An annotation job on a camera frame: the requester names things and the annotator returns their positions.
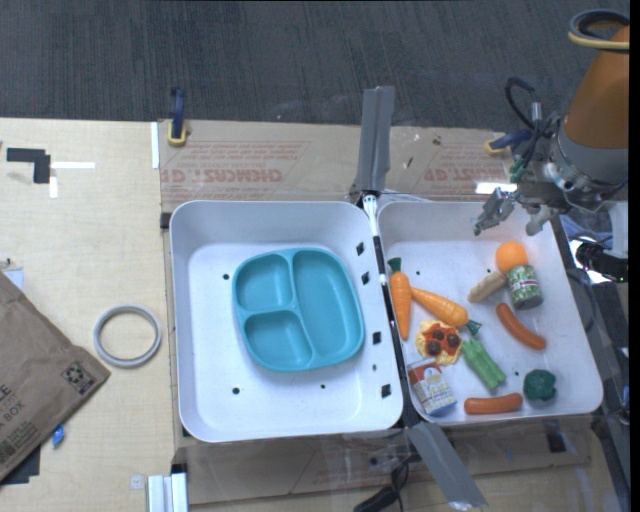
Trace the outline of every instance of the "toy orange fruit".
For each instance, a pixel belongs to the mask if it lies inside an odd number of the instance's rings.
[[[520,242],[509,240],[500,244],[496,250],[496,265],[503,274],[506,274],[513,267],[528,264],[527,251]]]

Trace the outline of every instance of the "tape roll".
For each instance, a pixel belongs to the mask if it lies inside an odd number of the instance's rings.
[[[121,315],[124,313],[134,313],[136,315],[140,315],[144,319],[148,320],[151,326],[153,327],[155,334],[153,345],[151,348],[147,350],[144,354],[138,357],[134,357],[131,359],[124,359],[120,357],[115,357],[107,352],[102,345],[102,341],[100,339],[100,335],[102,333],[102,328],[105,324],[111,320],[114,316]],[[146,363],[160,348],[160,341],[162,340],[162,327],[160,326],[160,321],[156,318],[156,316],[144,306],[140,306],[138,304],[121,304],[120,306],[115,306],[107,311],[105,311],[102,316],[96,322],[95,327],[93,328],[93,344],[96,347],[98,355],[107,363],[112,364],[113,366],[117,366],[119,368],[135,368],[136,366],[140,366],[143,363]]]

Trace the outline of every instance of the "toy pizza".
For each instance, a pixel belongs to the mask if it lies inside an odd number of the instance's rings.
[[[422,357],[435,357],[440,366],[455,363],[462,351],[458,329],[440,320],[420,322],[415,343]]]

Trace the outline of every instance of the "paper bag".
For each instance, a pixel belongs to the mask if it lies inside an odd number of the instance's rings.
[[[109,375],[0,272],[0,481]]]

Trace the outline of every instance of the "light wood surface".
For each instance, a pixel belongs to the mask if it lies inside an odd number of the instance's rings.
[[[0,119],[0,253],[24,268],[24,291],[73,343],[95,354],[98,317],[122,303],[151,309],[164,329],[160,351],[136,369],[110,367],[107,383],[66,423],[63,442],[43,444],[40,475],[0,487],[0,510],[145,510],[148,475],[168,474],[173,419],[160,181],[148,123]],[[45,149],[52,161],[95,162],[60,170],[58,198],[31,181],[32,165],[6,148]],[[131,357],[151,343],[138,318],[114,319],[104,343]],[[584,465],[476,478],[490,510],[619,510],[595,435]],[[376,489],[252,500],[194,510],[351,510]],[[405,510],[452,510],[433,482],[403,492]]]

